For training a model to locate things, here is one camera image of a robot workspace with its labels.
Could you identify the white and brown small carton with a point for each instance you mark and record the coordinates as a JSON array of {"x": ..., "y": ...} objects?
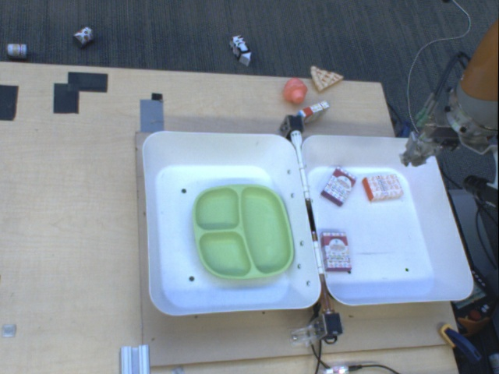
[{"x": 83, "y": 37}]

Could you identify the green divided plate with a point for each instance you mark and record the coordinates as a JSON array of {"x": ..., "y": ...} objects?
[{"x": 257, "y": 224}]

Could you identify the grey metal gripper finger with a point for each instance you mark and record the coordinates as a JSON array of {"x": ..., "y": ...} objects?
[
  {"x": 408, "y": 155},
  {"x": 423, "y": 152}
]

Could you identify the black and white carton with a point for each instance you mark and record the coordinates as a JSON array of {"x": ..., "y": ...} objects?
[{"x": 241, "y": 50}]

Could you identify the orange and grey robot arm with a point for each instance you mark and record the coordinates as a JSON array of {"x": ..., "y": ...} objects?
[{"x": 483, "y": 68}]

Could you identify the orange and white carton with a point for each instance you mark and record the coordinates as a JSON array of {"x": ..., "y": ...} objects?
[{"x": 383, "y": 188}]

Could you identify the maroon and white carton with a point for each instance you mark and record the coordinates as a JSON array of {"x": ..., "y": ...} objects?
[
  {"x": 338, "y": 186},
  {"x": 336, "y": 251}
]

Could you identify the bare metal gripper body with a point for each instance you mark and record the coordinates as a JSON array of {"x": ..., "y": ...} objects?
[{"x": 473, "y": 136}]

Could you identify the pink toy food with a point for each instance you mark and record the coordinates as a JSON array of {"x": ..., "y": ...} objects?
[{"x": 295, "y": 90}]

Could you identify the black cylinder on white bracket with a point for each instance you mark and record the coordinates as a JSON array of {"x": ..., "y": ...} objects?
[{"x": 475, "y": 184}]

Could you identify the small white can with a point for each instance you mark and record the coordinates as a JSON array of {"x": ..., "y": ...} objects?
[{"x": 16, "y": 51}]

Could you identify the tan pizza slice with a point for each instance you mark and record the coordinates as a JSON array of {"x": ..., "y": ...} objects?
[{"x": 323, "y": 78}]

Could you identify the red and white carton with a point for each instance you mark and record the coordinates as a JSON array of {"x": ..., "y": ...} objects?
[{"x": 314, "y": 110}]

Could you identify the thin black and white rod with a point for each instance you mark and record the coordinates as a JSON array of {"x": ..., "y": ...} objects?
[{"x": 303, "y": 177}]

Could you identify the white plastic tray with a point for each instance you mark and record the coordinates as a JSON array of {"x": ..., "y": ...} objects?
[
  {"x": 390, "y": 248},
  {"x": 171, "y": 248}
]

